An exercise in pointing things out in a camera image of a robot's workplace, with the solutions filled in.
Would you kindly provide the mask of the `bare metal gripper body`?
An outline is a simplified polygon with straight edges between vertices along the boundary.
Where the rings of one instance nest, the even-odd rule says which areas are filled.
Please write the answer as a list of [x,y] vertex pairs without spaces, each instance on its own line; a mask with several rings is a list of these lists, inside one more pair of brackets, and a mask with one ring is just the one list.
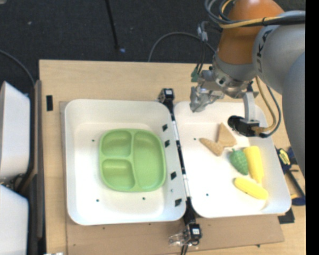
[[234,79],[222,71],[203,70],[197,79],[196,90],[200,94],[237,99],[244,96],[249,84],[250,81]]

